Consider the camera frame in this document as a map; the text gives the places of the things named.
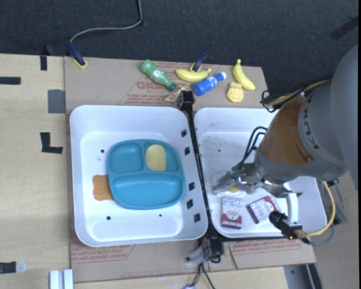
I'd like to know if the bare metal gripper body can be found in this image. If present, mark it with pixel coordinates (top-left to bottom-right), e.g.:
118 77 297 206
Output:
232 162 292 197

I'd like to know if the red and white carton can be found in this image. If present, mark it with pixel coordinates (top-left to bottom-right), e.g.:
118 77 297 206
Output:
247 196 282 225
220 196 243 230

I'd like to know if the thin black rod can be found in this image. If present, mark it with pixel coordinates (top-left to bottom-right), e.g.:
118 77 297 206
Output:
184 101 218 241

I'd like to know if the white plastic tray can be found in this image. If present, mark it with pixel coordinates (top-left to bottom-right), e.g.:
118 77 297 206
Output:
69 104 209 248
193 107 329 239

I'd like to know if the yellow oval biscuit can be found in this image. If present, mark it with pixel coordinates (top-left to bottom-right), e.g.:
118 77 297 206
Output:
145 143 167 172

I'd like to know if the blue divided plate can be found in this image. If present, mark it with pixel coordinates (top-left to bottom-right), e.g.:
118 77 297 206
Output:
106 138 187 211

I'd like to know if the yellow corn piece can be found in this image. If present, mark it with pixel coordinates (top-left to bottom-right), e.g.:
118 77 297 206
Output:
226 82 245 104

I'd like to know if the blue bottle white cap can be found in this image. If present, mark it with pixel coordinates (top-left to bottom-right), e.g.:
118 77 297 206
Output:
192 71 227 97

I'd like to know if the yellow banana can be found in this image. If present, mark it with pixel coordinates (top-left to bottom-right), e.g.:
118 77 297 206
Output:
175 67 213 84
232 58 256 92

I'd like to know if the pizza slice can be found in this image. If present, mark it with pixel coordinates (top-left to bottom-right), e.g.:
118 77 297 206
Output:
163 86 191 104

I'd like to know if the orange bread slice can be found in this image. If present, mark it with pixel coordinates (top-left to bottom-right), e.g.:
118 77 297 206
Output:
91 174 115 202

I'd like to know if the green bottle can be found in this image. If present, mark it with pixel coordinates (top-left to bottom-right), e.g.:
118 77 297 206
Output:
139 59 178 92

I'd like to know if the brown cardboard board red print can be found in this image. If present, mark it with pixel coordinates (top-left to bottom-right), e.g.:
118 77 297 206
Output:
63 55 317 283

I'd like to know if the black cylinder on white bracket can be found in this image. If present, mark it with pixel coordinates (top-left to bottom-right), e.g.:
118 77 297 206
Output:
268 191 303 240

